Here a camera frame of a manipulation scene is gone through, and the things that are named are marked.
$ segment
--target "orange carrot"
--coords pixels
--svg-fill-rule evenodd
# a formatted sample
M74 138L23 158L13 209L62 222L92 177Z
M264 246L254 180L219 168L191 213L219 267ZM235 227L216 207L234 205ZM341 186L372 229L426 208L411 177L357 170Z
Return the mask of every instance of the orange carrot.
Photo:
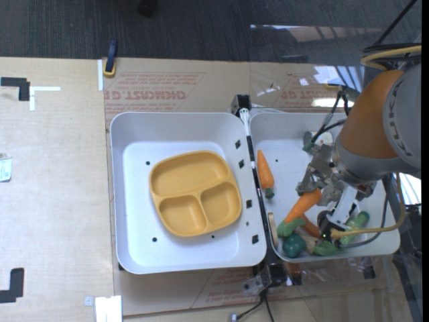
M288 223L295 218L302 217L303 214L314 204L316 204L322 197L322 191L320 188L315 189L313 192L304 192L301 197L289 211L288 215L284 219L284 223Z
M318 239L320 239L320 231L319 228L317 228L317 226L315 226L306 216L305 213L302 214L301 216L302 218L304 218L306 220L306 224L304 226L302 226L301 228L304 229L305 231L307 231L311 236L317 237Z
M274 177L268 166L267 159L265 159L265 156L260 149L257 151L257 173L261 187L265 191L265 197L267 199L271 199L274 197Z

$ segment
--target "chair wheel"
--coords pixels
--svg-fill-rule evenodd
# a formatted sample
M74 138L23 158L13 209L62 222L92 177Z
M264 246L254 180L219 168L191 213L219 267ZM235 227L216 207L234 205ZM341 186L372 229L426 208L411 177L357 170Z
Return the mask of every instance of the chair wheel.
M141 0L137 10L141 15L151 17L152 14L154 14L157 3L158 2L154 0Z

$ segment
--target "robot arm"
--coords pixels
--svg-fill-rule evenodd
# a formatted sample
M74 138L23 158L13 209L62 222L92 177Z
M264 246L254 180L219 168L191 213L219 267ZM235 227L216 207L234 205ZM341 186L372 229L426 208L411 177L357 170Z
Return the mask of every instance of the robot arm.
M353 202L371 196L385 175L421 178L421 70L418 64L380 73L359 95L332 146L304 146L313 158L298 194L320 187L317 205L335 205L318 219L321 235L328 225L344 230Z

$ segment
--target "yellow cable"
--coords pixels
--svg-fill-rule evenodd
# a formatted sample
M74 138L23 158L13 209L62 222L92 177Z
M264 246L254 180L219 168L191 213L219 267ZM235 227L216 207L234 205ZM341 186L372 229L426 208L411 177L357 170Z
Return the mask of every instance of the yellow cable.
M397 191L400 196L401 215L395 225L392 225L390 227L384 227L384 228L356 229L356 230L350 230L350 231L339 231L337 229L332 228L330 230L330 238L332 240L337 240L348 235L356 235L360 233L379 233L379 232L382 233L384 231L391 231L399 228L401 224L404 222L405 214L406 214L404 196L402 195L402 186L401 186L401 179L400 179L399 173L396 173L396 183L397 183Z
M393 49L393 50L378 52L376 54L372 54L372 55L362 57L361 58L361 64L363 64L364 66L371 66L373 68L385 70L386 67L384 67L382 64L372 63L370 61L376 60L376 59L381 58L381 57L393 56L393 55L399 55L399 54L407 54L409 52L419 52L419 51L422 51L422 46L409 46L407 48L400 48L400 49Z

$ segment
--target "yellow plate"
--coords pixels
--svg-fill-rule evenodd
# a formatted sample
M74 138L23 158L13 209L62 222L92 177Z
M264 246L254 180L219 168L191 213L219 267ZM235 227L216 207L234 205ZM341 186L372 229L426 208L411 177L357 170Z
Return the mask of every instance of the yellow plate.
M149 185L162 223L177 236L224 228L241 214L233 173L215 152L190 152L158 162L150 172Z

